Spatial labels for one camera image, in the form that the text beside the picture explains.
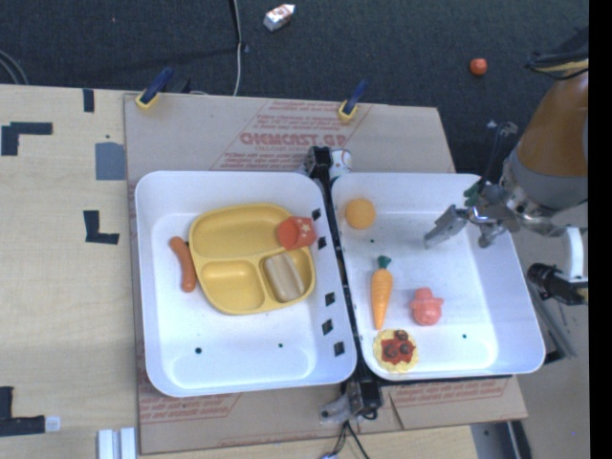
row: blue and yellow clamp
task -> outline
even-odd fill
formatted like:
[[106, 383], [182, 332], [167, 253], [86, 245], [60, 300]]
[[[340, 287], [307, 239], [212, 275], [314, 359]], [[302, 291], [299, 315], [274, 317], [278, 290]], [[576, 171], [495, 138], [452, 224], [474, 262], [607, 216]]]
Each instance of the blue and yellow clamp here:
[[150, 109], [153, 104], [157, 102], [160, 97], [160, 92], [164, 90], [173, 75], [174, 70], [172, 70], [172, 68], [164, 68], [151, 84], [136, 97], [136, 105], [142, 110]]
[[338, 109], [338, 117], [342, 122], [349, 122], [352, 118], [357, 114], [357, 102], [360, 101], [363, 94], [365, 94], [365, 89], [367, 88], [367, 80], [363, 79], [360, 81], [360, 84], [355, 89], [355, 92], [345, 100]]

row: black floor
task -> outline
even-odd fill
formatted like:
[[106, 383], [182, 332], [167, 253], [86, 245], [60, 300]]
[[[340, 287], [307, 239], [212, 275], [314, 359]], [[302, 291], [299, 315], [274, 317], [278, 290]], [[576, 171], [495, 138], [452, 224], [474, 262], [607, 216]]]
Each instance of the black floor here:
[[[237, 0], [245, 51], [238, 95], [437, 107], [458, 171], [482, 173], [491, 121], [518, 134], [552, 84], [524, 65], [589, 25], [589, 0]], [[266, 11], [296, 5], [270, 33]], [[195, 90], [231, 95], [230, 0], [0, 0], [0, 50], [30, 84], [141, 90], [164, 67]], [[470, 59], [489, 62], [481, 77]], [[0, 67], [0, 82], [11, 77]], [[496, 164], [493, 177], [499, 174]]]

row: carrot green top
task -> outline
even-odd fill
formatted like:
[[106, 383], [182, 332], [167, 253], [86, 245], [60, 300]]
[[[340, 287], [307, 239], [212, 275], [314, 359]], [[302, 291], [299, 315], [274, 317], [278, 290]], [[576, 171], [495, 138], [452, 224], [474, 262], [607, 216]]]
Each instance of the carrot green top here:
[[381, 255], [379, 257], [379, 267], [381, 269], [386, 269], [391, 263], [391, 259], [388, 256]]

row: pizza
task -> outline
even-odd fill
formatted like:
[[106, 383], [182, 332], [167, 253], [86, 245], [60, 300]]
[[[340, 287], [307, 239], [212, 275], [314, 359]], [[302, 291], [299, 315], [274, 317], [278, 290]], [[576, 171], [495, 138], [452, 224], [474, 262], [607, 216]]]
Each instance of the pizza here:
[[382, 330], [374, 339], [374, 357], [389, 372], [407, 372], [419, 361], [417, 344], [405, 330]]

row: yellow plate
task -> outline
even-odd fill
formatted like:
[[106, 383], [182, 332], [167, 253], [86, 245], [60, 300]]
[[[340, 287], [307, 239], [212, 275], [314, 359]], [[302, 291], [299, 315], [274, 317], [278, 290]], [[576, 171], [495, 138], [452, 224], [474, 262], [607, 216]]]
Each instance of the yellow plate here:
[[[308, 247], [285, 251], [276, 227], [292, 214], [274, 204], [248, 204], [206, 212], [191, 224], [189, 250], [208, 301], [230, 315], [261, 313], [295, 304], [315, 288], [315, 266]], [[283, 302], [264, 271], [270, 257], [286, 252], [304, 292]]]

